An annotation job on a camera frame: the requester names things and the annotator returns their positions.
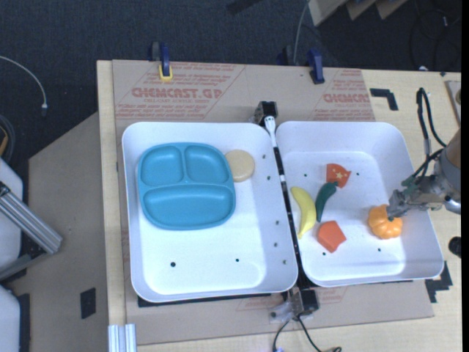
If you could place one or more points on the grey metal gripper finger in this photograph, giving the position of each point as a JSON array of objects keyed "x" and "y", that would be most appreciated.
[
  {"x": 401, "y": 208},
  {"x": 393, "y": 204}
]

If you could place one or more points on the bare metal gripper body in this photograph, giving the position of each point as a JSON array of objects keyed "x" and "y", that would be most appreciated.
[{"x": 427, "y": 194}]

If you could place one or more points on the orange pumpkin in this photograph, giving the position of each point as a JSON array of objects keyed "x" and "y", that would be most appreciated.
[{"x": 384, "y": 227}]

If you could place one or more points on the white plastic tray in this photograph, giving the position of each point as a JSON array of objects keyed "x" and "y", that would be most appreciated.
[
  {"x": 205, "y": 262},
  {"x": 366, "y": 266}
]

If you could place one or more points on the orange block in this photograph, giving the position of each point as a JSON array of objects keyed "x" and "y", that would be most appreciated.
[{"x": 331, "y": 236}]

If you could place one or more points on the green chili pepper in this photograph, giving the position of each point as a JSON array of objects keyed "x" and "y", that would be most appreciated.
[{"x": 322, "y": 198}]

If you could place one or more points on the yellow banana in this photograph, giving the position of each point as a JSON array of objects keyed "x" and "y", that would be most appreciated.
[{"x": 308, "y": 207}]

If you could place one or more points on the thin black and white rod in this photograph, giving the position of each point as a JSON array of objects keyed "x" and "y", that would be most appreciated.
[{"x": 284, "y": 185}]

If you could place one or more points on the beige round biscuit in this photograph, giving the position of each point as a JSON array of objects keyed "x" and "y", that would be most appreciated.
[{"x": 240, "y": 165}]

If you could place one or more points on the blue divided plate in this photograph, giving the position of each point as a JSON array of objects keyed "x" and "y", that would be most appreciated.
[{"x": 187, "y": 200}]

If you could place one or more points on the brown cardboard board red print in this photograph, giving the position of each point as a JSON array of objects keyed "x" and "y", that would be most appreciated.
[{"x": 205, "y": 86}]

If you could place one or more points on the black cylinder on white bracket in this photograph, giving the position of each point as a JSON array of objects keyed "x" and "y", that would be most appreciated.
[{"x": 456, "y": 246}]

